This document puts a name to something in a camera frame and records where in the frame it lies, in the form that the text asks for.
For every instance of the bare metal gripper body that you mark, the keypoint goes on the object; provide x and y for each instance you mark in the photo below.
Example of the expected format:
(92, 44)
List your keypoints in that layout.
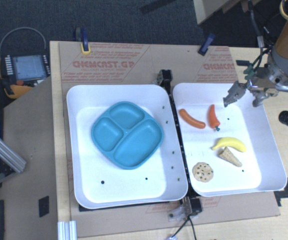
(263, 81)

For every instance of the orange carrot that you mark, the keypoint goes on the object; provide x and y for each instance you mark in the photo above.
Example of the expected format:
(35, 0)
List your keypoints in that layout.
(213, 117)

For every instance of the yellow banana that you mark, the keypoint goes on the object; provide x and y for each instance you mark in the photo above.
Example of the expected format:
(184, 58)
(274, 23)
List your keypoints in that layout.
(232, 142)

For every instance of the beige chocolate chip biscuit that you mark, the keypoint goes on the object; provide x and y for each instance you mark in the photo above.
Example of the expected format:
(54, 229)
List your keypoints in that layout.
(202, 172)

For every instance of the white plastic tray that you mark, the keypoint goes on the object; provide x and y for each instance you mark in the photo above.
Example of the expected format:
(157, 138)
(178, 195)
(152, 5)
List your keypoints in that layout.
(123, 186)
(233, 181)

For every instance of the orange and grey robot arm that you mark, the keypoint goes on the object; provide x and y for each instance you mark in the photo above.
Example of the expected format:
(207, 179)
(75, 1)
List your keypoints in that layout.
(287, 44)

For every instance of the blue divided plate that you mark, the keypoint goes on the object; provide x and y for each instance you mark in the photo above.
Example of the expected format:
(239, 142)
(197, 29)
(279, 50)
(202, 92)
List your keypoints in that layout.
(131, 144)

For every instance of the brown cardboard board, red print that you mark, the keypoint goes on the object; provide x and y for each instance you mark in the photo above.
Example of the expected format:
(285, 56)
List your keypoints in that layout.
(138, 61)

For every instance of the beige waffle cone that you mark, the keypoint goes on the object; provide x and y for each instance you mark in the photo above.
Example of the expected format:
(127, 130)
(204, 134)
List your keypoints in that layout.
(229, 157)

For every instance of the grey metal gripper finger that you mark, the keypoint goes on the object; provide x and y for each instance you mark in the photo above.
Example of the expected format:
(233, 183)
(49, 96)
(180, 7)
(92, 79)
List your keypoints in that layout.
(234, 92)
(259, 99)

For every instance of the orange sausage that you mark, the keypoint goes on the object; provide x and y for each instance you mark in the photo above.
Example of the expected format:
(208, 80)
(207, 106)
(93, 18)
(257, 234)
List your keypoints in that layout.
(192, 120)

